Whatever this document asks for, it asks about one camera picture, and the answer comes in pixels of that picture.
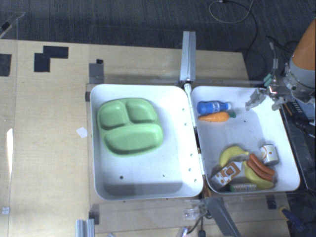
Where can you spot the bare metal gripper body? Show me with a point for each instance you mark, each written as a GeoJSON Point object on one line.
{"type": "Point", "coordinates": [280, 90]}

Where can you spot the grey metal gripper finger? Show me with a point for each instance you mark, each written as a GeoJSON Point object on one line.
{"type": "Point", "coordinates": [278, 104]}
{"type": "Point", "coordinates": [254, 99]}

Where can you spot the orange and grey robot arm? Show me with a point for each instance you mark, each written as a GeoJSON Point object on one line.
{"type": "Point", "coordinates": [306, 55]}

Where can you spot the white plastic tray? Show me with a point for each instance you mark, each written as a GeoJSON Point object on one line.
{"type": "Point", "coordinates": [247, 137]}
{"type": "Point", "coordinates": [148, 176]}

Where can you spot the orange carrot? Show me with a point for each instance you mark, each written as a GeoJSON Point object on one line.
{"type": "Point", "coordinates": [214, 117]}

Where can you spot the blue bottle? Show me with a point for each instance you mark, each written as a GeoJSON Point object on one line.
{"type": "Point", "coordinates": [209, 107]}

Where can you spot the white and orange can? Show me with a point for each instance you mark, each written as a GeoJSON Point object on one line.
{"type": "Point", "coordinates": [269, 154]}

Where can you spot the yellow banana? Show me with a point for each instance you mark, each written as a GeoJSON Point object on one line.
{"type": "Point", "coordinates": [254, 179]}
{"type": "Point", "coordinates": [229, 153]}

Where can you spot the red sausage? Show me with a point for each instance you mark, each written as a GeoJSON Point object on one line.
{"type": "Point", "coordinates": [263, 165]}
{"type": "Point", "coordinates": [258, 171]}

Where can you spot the white and orange carton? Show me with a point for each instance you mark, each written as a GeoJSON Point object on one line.
{"type": "Point", "coordinates": [227, 174]}

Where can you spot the white bottle with green cap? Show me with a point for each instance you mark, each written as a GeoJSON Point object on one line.
{"type": "Point", "coordinates": [243, 187]}

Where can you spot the green divided plate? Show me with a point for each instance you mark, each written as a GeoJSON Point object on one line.
{"type": "Point", "coordinates": [128, 130]}

